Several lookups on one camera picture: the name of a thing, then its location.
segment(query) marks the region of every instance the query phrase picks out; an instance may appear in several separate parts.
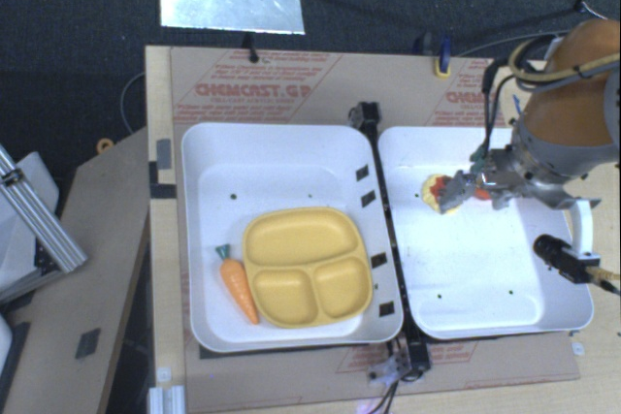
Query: orange carrot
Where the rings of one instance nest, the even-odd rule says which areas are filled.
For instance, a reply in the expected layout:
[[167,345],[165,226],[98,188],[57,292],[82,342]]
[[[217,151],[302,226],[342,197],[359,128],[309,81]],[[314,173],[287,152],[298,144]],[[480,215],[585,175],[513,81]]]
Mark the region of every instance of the orange carrot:
[[215,248],[215,251],[223,261],[222,266],[220,266],[220,276],[222,276],[226,288],[229,289],[229,293],[250,322],[253,325],[258,325],[259,314],[256,311],[256,306],[250,293],[250,286],[248,285],[244,266],[242,266],[240,261],[229,257],[230,248],[228,243]]

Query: cardboard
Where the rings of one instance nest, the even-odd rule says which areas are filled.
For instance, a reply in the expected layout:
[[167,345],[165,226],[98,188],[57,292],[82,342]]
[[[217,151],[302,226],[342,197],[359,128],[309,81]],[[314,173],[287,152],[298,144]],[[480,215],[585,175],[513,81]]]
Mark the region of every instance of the cardboard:
[[[395,125],[482,126],[481,59],[452,59],[452,77],[433,74],[432,57],[259,52],[171,48],[174,143],[201,121],[346,124],[361,101],[377,101],[381,129]],[[504,119],[498,116],[498,124]],[[182,184],[177,167],[177,185]],[[182,188],[178,188],[181,298],[187,406],[191,413],[240,410],[381,395],[366,371],[387,357],[367,345],[215,355],[201,349],[189,327],[187,249]],[[477,389],[579,377],[566,334],[532,334],[430,346],[433,367],[399,394]]]

